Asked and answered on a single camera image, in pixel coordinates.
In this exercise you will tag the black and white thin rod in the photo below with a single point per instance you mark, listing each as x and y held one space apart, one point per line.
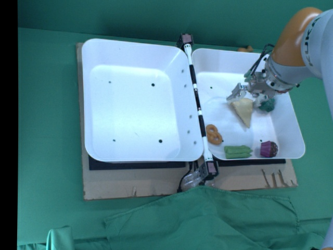
197 100

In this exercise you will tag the green broccoli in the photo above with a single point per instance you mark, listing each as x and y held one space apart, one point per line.
268 105

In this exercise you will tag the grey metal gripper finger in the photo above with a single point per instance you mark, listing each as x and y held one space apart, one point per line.
258 101
237 92

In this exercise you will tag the orange pretzel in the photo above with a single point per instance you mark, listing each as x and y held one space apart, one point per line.
214 135

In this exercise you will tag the white plastic tray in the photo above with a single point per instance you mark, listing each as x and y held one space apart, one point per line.
223 66
135 108

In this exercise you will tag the green cloth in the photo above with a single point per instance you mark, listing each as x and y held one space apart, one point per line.
208 217

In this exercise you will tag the yellow pizza slice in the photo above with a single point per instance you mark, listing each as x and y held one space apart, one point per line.
244 111

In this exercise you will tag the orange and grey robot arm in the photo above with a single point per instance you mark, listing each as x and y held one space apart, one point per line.
291 48

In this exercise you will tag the small orange toy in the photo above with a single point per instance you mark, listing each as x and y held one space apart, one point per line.
246 49

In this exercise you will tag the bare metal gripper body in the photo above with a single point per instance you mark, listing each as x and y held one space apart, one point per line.
260 85

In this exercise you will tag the brown cardboard board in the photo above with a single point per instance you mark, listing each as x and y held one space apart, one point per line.
145 178

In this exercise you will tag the green beans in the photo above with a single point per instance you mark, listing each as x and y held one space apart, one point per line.
237 152

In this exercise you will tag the purple cupcake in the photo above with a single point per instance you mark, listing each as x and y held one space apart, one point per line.
268 149

